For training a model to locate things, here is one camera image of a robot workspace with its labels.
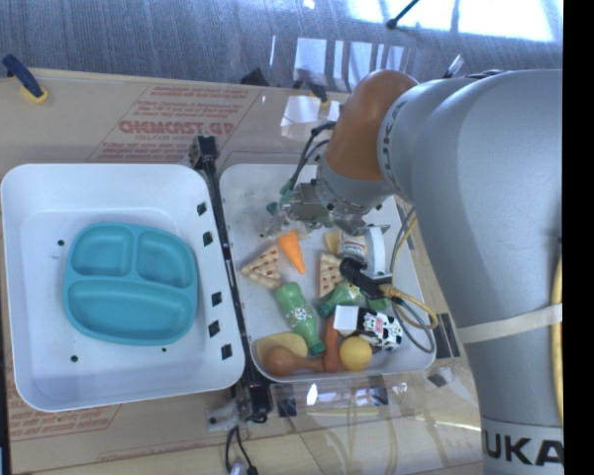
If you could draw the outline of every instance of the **yellow cable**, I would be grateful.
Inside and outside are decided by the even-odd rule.
[[[407,226],[405,233],[403,233],[403,236],[400,238],[400,241],[398,241],[397,246],[394,248],[394,257],[392,259],[393,263],[392,263],[392,269],[391,269],[392,275],[394,274],[394,263],[396,262],[396,260],[398,260],[398,254],[400,253],[401,248],[405,244],[405,241],[408,239],[409,235],[412,233],[412,229],[416,225],[416,222],[418,222],[418,218],[414,215],[414,217],[412,217],[411,221],[409,222],[409,225]],[[404,292],[398,290],[396,287],[394,287],[393,283],[392,283],[392,285],[381,285],[380,289],[383,292],[383,294],[385,294],[385,296],[390,299],[392,297],[405,299],[411,303],[414,303],[416,306],[419,306],[425,312],[427,312],[427,314],[429,314],[429,316],[432,320],[431,323],[427,326],[428,329],[435,329],[438,326],[438,324],[439,324],[438,316],[427,305],[425,305],[424,303],[422,303],[415,297],[412,297],[409,294],[405,294]],[[403,318],[403,320],[405,322],[407,322],[410,326],[413,326],[414,328],[417,328],[417,329],[423,328],[423,326],[421,326],[417,322],[411,320],[400,305],[397,305],[396,303],[393,303],[393,302],[392,302],[392,304],[393,304],[394,308],[396,308],[398,310],[398,313]]]
[[[554,272],[552,282],[552,292],[550,293],[550,303],[558,304],[563,300],[562,294],[563,270],[562,255],[558,258],[558,264]],[[551,338],[551,356],[552,356],[552,378],[554,379],[554,393],[556,396],[556,406],[558,416],[563,427],[563,322],[558,322],[550,326]]]

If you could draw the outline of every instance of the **yellow ball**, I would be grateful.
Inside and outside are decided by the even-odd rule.
[[[372,360],[372,345],[360,336],[347,337],[341,343],[339,357],[347,371],[360,371]]]

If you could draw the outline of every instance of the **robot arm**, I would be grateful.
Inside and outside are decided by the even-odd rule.
[[[349,234],[389,195],[415,206],[475,379],[487,475],[564,470],[549,327],[561,144],[558,70],[423,84],[377,71],[318,168],[317,197]]]

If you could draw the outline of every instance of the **tape band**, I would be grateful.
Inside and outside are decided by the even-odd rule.
[[[546,306],[502,321],[487,322],[457,330],[464,344],[512,336],[534,329],[546,328],[563,321],[563,303]]]

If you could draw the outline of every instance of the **blue plate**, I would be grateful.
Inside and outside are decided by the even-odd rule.
[[[64,310],[80,332],[117,343],[168,344],[193,325],[197,264],[178,236],[99,223],[75,238],[66,260]]]

